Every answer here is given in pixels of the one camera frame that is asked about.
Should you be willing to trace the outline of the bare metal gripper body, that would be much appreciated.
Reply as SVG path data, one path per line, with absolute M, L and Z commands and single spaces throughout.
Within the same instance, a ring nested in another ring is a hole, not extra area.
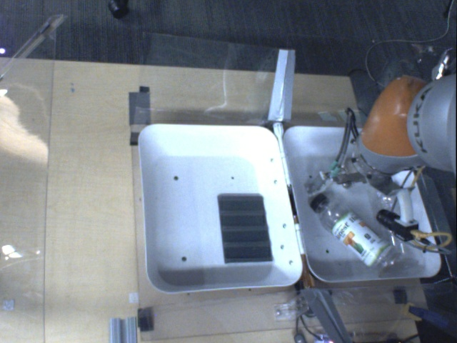
M 337 184 L 364 183 L 380 192 L 390 192 L 390 176 L 369 166 L 361 155 L 347 157 L 333 180 Z

